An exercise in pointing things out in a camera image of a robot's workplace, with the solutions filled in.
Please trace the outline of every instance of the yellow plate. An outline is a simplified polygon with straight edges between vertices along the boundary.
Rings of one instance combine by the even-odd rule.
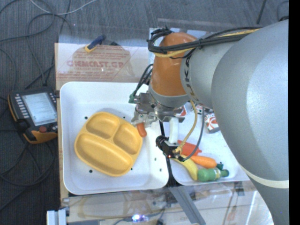
[[[74,148],[89,166],[118,177],[132,168],[142,143],[137,129],[129,122],[109,112],[97,112],[78,133]]]

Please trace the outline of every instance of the black cable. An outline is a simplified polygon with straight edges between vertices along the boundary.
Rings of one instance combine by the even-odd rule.
[[[0,114],[0,119],[2,118],[2,116],[5,114],[5,112],[8,110],[8,105],[7,107],[3,110],[3,112]]]
[[[132,222],[132,217],[120,219],[120,220],[116,221],[113,225],[117,225],[118,223],[123,222],[123,221]]]
[[[16,158],[15,162],[13,163],[13,165],[8,168],[7,170],[0,172],[0,175],[5,175],[6,173],[10,172],[15,166],[17,166],[17,164],[20,162],[20,160],[22,159],[22,156],[24,155],[25,150],[27,149],[29,145],[29,142],[26,142],[24,144],[24,147],[22,149],[22,151],[19,153],[18,157]]]
[[[69,2],[68,2],[67,12],[70,10],[70,6],[71,6],[71,0],[69,0]],[[30,24],[31,24],[35,19],[37,19],[38,17],[45,16],[45,15],[52,15],[52,14],[50,14],[50,13],[43,13],[43,14],[39,14],[39,15],[35,16],[35,17],[29,22],[29,24],[28,24],[28,26],[27,26],[27,33],[29,33]],[[59,40],[59,35],[60,35],[61,31],[62,31],[62,28],[63,28],[64,23],[67,22],[67,24],[69,25],[69,28],[70,28],[71,30],[72,30],[72,26],[71,26],[70,23],[66,20],[67,14],[65,14],[64,16],[61,16],[61,15],[58,15],[58,14],[54,14],[54,15],[55,15],[56,17],[60,18],[60,19],[63,19],[62,25],[61,25],[61,27],[60,27],[60,31],[59,31],[59,33],[58,33],[58,38],[57,38],[57,42],[58,42],[58,40]],[[36,64],[38,65],[38,67],[39,67],[39,69],[40,69],[40,73],[41,73],[41,75],[42,75],[42,80],[43,80],[43,86],[46,86],[46,85],[47,85],[47,80],[48,80],[49,75],[50,75],[50,71],[49,71],[49,73],[48,73],[48,75],[47,75],[47,78],[45,78],[44,73],[42,72],[42,66],[41,66],[41,63],[38,61],[36,55],[34,54],[34,52],[33,52],[33,50],[32,50],[32,47],[31,47],[31,45],[30,45],[30,41],[29,41],[29,37],[28,37],[28,36],[26,37],[26,40],[27,40],[28,47],[29,47],[29,49],[30,49],[30,51],[31,51],[31,54],[32,54],[34,60],[36,61]],[[51,64],[54,64],[54,55],[53,55],[53,57],[52,57],[52,62],[51,62]]]
[[[179,45],[171,45],[171,46],[154,46],[154,42],[162,37],[165,36],[163,33],[154,35],[151,39],[148,40],[148,50],[153,53],[163,53],[167,54],[167,52],[172,51],[179,51],[184,49],[192,49],[195,47],[201,48],[203,46],[208,45],[215,45],[220,43],[228,43],[228,42],[235,42],[239,41],[248,34],[238,34],[238,35],[228,35],[225,37],[212,37],[212,38],[205,38],[199,39],[189,43],[183,43]]]
[[[15,184],[14,182],[11,182],[11,181],[8,181],[10,184],[12,184],[12,185],[15,185],[15,186],[18,186],[18,187],[22,187],[22,190],[18,193],[18,194],[16,194],[12,199],[10,199],[9,201],[7,201],[4,205],[2,205],[1,207],[0,207],[0,211],[2,211],[5,207],[7,207],[12,201],[14,201],[17,197],[19,197],[23,192],[25,192],[28,188],[31,188],[31,187],[33,187],[34,185],[37,185],[37,184],[40,184],[41,182],[43,182],[46,178],[48,178],[48,176],[49,176],[49,174],[50,174],[50,172],[51,172],[51,168],[53,167],[53,164],[54,164],[54,161],[55,161],[55,158],[56,158],[56,156],[55,156],[55,151],[52,151],[52,149],[50,148],[50,146],[49,146],[49,144],[48,143],[46,143],[47,144],[47,146],[48,146],[48,148],[49,148],[49,150],[50,150],[50,152],[51,152],[51,154],[52,154],[52,161],[51,161],[51,163],[50,163],[50,165],[45,169],[45,171],[43,172],[43,173],[41,173],[40,175],[39,175],[39,177],[38,178],[36,178],[35,180],[34,180],[34,182],[32,183],[32,185],[23,185],[23,184]],[[25,146],[24,148],[23,148],[23,150],[22,150],[22,153],[18,156],[18,158],[16,159],[16,163],[14,164],[14,166],[12,166],[12,167],[10,167],[8,170],[12,170],[16,165],[17,165],[17,163],[20,161],[20,157],[22,156],[22,154],[23,154],[23,152],[25,151],[25,150],[27,150],[27,146]],[[36,160],[35,160],[35,158],[32,156],[31,157],[32,159],[33,159],[33,161],[34,161],[34,164],[35,164],[35,167],[39,170],[39,167],[38,167],[38,165],[37,165],[37,162],[36,162]],[[3,178],[3,174],[4,173],[7,173],[7,171],[8,170],[6,170],[5,172],[2,172],[1,173],[1,178]]]
[[[240,28],[233,28],[233,29],[227,29],[227,30],[224,30],[224,31],[220,31],[220,32],[216,32],[212,35],[209,35],[208,37],[206,38],[203,38],[203,39],[209,39],[209,38],[213,38],[213,37],[217,37],[219,35],[222,35],[222,34],[226,34],[226,33],[229,33],[229,32],[233,32],[233,31],[239,31],[239,30],[256,30],[256,29],[260,29],[261,27],[240,27]],[[184,55],[183,57],[170,57],[171,59],[185,59],[185,58],[188,58],[188,57],[191,57],[193,52],[196,50],[196,47],[193,48],[192,50],[190,50],[186,55]]]
[[[50,169],[52,168],[52,165],[54,164],[54,161],[55,161],[55,154],[53,153],[53,151],[51,150],[50,146],[48,143],[46,143],[48,148],[49,148],[49,151],[51,152],[52,154],[52,160],[51,160],[51,163],[50,165],[45,169],[45,171],[40,175],[38,176],[38,178],[36,178],[33,182],[31,183],[19,183],[19,182],[15,182],[15,181],[12,181],[12,180],[9,180],[7,179],[5,176],[3,176],[2,174],[0,174],[0,178],[2,180],[4,180],[5,182],[11,184],[11,185],[14,185],[14,186],[18,186],[18,187],[32,187],[32,186],[35,186],[37,184],[39,184],[40,182],[42,182],[43,180],[45,180],[47,178],[47,176],[49,175],[50,173]]]
[[[288,3],[288,2],[289,2],[289,0],[285,0],[285,1],[281,2],[281,3],[277,6],[277,20],[278,20],[278,21],[282,21],[283,18],[288,17],[288,16],[284,16],[284,17],[282,17],[282,18],[279,17],[279,9],[280,9],[280,7],[281,7],[282,5],[284,5],[285,3]]]
[[[166,206],[164,206],[160,211],[158,211],[158,212],[156,212],[156,213],[151,213],[151,214],[149,214],[149,215],[147,215],[147,216],[148,216],[148,217],[155,217],[155,216],[157,216],[158,214],[161,213],[161,215],[160,215],[160,217],[159,217],[159,218],[161,218],[162,215],[163,215],[163,213],[164,213],[164,211],[165,211],[165,207],[166,207]]]
[[[26,150],[28,151],[29,155],[31,156],[31,159],[35,165],[35,168],[37,170],[37,172],[39,173],[39,175],[42,175],[41,173],[41,170],[39,169],[38,167],[38,163],[36,161],[36,159],[34,158],[33,154],[31,153],[31,151],[29,150],[29,148],[27,147]],[[42,206],[41,206],[41,220],[40,220],[40,224],[42,224],[42,221],[44,220],[44,212],[45,212],[45,187],[44,187],[44,184],[41,183],[41,203],[42,203]]]
[[[143,72],[143,74],[142,74],[142,76],[141,76],[141,78],[140,78],[140,80],[139,80],[139,82],[138,82],[138,84],[137,84],[137,86],[136,86],[136,89],[135,89],[134,92],[132,93],[133,96],[136,95],[137,91],[138,91],[138,90],[140,89],[140,87],[144,84],[144,82],[146,81],[146,79],[150,76],[150,74],[151,74],[151,72],[152,72],[152,69],[150,70],[150,72],[149,72],[146,76],[145,76],[145,74],[147,73],[148,69],[149,69],[151,66],[153,66],[153,64],[149,64],[149,65],[145,68],[145,70],[144,70],[144,72]]]
[[[194,150],[191,152],[191,154],[189,154],[187,157],[185,157],[182,161],[186,161],[188,160],[191,156],[194,155],[194,153],[197,151],[199,145],[200,145],[200,142],[201,142],[201,139],[202,139],[202,135],[203,135],[203,128],[204,128],[204,119],[205,119],[205,111],[204,111],[204,108],[202,109],[202,126],[201,126],[201,132],[200,132],[200,135],[199,135],[199,139],[197,141],[197,144],[194,148]]]
[[[51,65],[50,67],[48,67],[48,68],[44,71],[44,73],[50,71],[54,66],[55,66],[55,65],[53,64],[53,65]],[[32,80],[29,84],[27,84],[26,87],[25,87],[24,89],[28,89],[28,88],[29,88],[33,83],[35,83],[41,76],[42,76],[41,74],[38,75],[34,80]]]
[[[17,1],[20,1],[20,0],[13,0],[13,1],[9,2],[8,4],[6,4],[6,5],[0,10],[0,14],[1,14],[1,13],[3,12],[3,10],[4,10],[5,8],[7,8],[10,4],[12,4],[12,3],[14,3],[14,2],[17,2]],[[18,39],[18,38],[25,38],[25,37],[34,36],[34,35],[37,35],[37,34],[39,34],[39,33],[42,33],[42,32],[44,32],[44,31],[46,31],[48,28],[51,27],[51,25],[53,24],[54,19],[55,19],[55,13],[54,13],[52,7],[51,7],[48,3],[46,3],[44,0],[38,0],[38,1],[45,3],[45,4],[50,8],[50,11],[51,11],[51,12],[50,12],[49,14],[52,15],[51,23],[50,23],[46,28],[44,28],[44,29],[42,29],[42,30],[40,30],[40,31],[31,33],[31,34],[20,35],[20,36],[16,36],[16,37],[3,38],[3,39],[0,40],[0,42],[5,42],[5,41],[9,41],[9,40]]]
[[[258,18],[256,20],[256,24],[259,24],[259,22],[261,21],[261,17],[262,17],[263,10],[264,10],[264,7],[266,5],[266,2],[267,2],[267,0],[263,0],[262,1],[262,6],[261,6],[261,9],[260,9],[259,14],[258,14]]]
[[[17,66],[16,66],[16,63],[12,59],[12,57],[6,51],[4,51],[2,48],[0,48],[0,52],[4,53],[9,58],[11,64],[14,67],[15,76],[14,76],[14,79],[13,79],[13,87],[12,87],[12,90],[14,90],[14,89],[16,89],[16,81],[17,81]]]
[[[160,127],[161,135],[165,136],[164,123],[161,120],[159,120],[159,127]]]
[[[165,212],[165,207],[163,208],[163,210],[162,210],[162,213],[161,213],[161,215],[159,216],[159,218],[158,218],[158,220],[157,221],[160,221],[161,220],[161,218],[163,217],[163,215],[164,215],[164,212]]]

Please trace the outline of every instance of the white tray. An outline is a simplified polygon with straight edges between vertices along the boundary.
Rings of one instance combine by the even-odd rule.
[[[182,123],[179,124],[179,135],[178,139],[183,140],[185,136],[189,133],[195,119],[195,114],[192,111],[192,106],[190,103],[186,103],[187,115]],[[202,126],[202,115],[198,115],[197,125],[193,130],[191,136],[188,138],[187,142],[192,144],[197,144],[200,131]],[[164,122],[165,135],[169,136],[169,124]],[[199,145],[199,149],[202,153],[200,156],[207,156],[216,160],[217,163],[223,164],[223,169],[229,171],[229,176],[221,178],[217,181],[210,182],[198,182],[192,180],[189,173],[186,171],[185,167],[171,160],[172,173],[176,181],[185,186],[197,185],[197,184],[207,184],[207,183],[219,183],[219,182],[233,182],[233,181],[244,181],[249,180],[249,177],[241,169],[236,158],[229,149],[222,133],[220,131],[210,134],[208,129],[204,125],[202,139]]]
[[[129,95],[136,83],[68,82],[60,90],[62,125],[63,180],[66,189],[75,195],[162,188],[169,179],[165,157],[156,147],[159,123],[146,128],[142,149],[132,170],[121,177],[111,177],[96,171],[81,161],[74,151],[78,132],[85,117],[100,111],[113,113],[131,121],[135,105]],[[140,88],[145,92],[147,86]]]

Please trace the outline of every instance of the yellow cable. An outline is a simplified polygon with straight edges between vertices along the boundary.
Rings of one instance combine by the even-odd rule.
[[[227,36],[232,36],[232,35],[248,34],[248,33],[253,33],[253,32],[255,32],[255,31],[259,30],[259,29],[260,28],[258,28],[258,29],[252,29],[252,30],[246,30],[246,31],[241,31],[241,32],[235,32],[235,33],[228,33],[228,34],[217,36],[217,37],[220,38],[220,37],[227,37]]]
[[[192,100],[190,100],[190,103],[193,107],[193,110],[194,110],[194,113],[195,113],[195,120],[194,120],[194,124],[192,126],[192,128],[190,129],[190,131],[188,132],[188,134],[186,135],[186,137],[181,141],[180,145],[175,149],[174,152],[180,152],[182,151],[182,148],[184,146],[184,144],[186,143],[187,139],[190,137],[190,135],[192,134],[194,128],[196,127],[196,124],[197,124],[197,119],[198,119],[198,112],[197,112],[197,109],[195,107],[195,104]]]
[[[194,47],[183,49],[183,50],[178,50],[178,51],[174,51],[174,52],[170,52],[168,54],[162,54],[162,53],[157,53],[157,52],[154,52],[154,54],[155,54],[155,56],[158,56],[160,58],[169,58],[169,57],[173,57],[173,56],[175,56],[179,53],[184,53],[184,52],[192,50],[192,49],[194,49]]]

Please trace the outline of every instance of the toy carrot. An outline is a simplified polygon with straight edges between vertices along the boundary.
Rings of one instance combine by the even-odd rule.
[[[205,156],[191,156],[191,160],[205,168],[214,168],[217,166],[215,159]]]

